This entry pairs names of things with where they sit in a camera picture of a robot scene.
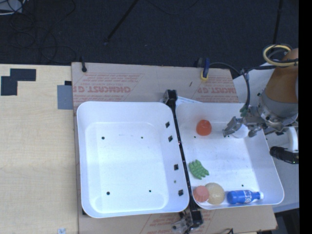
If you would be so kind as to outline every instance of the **empty white tray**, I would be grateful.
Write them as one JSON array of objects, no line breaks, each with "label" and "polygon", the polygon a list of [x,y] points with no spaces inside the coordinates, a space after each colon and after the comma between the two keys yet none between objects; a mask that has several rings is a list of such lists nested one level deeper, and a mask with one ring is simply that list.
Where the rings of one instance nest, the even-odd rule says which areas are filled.
[{"label": "empty white tray", "polygon": [[[284,190],[275,168],[263,131],[254,137],[224,137],[222,129],[233,116],[240,117],[242,103],[183,103],[176,108],[182,146],[187,164],[199,160],[209,175],[201,180],[189,172],[192,190],[209,182],[218,183],[225,192],[232,190],[261,191],[262,200],[231,205],[225,200],[219,205],[197,203],[203,209],[218,209],[251,205],[274,205],[284,198]],[[212,132],[200,136],[197,123],[209,120]]]},{"label": "empty white tray", "polygon": [[81,202],[91,217],[180,212],[189,193],[171,109],[161,102],[82,103]]}]

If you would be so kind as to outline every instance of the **blue plastic bottle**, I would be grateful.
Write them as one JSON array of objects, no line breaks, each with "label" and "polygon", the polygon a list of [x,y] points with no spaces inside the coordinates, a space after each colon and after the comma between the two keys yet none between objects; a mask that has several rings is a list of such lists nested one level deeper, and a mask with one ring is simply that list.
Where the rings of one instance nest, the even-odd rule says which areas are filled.
[{"label": "blue plastic bottle", "polygon": [[255,199],[263,199],[263,193],[250,190],[230,191],[227,194],[227,199],[230,204],[247,204]]}]

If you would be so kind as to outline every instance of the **black tape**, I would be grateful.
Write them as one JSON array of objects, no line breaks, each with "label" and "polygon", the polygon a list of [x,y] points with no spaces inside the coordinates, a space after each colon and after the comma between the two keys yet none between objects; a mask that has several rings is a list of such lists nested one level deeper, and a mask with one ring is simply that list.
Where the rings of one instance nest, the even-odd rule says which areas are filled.
[{"label": "black tape", "polygon": [[1,77],[1,95],[17,96],[18,81],[36,81],[36,69],[10,69],[10,76]]}]

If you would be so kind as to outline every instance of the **green bananas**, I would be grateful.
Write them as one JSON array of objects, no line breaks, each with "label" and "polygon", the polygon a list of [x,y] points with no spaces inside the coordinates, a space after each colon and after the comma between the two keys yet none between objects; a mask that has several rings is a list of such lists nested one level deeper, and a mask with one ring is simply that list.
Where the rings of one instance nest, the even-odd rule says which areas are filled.
[{"label": "green bananas", "polygon": [[195,160],[189,163],[191,173],[198,179],[202,179],[206,175],[209,175],[207,169],[205,169],[199,160]]}]

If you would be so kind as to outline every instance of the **black fabric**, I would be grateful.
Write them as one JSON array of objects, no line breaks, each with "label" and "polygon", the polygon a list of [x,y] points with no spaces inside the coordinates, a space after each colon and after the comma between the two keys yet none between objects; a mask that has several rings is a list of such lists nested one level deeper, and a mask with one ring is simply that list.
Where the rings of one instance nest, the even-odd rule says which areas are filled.
[{"label": "black fabric", "polygon": [[282,10],[280,0],[139,0],[105,44],[134,1],[29,0],[22,13],[0,16],[0,63],[70,65],[84,56],[196,67],[209,58],[240,70],[265,63],[277,21],[276,43],[299,45],[299,0],[283,0]]}]

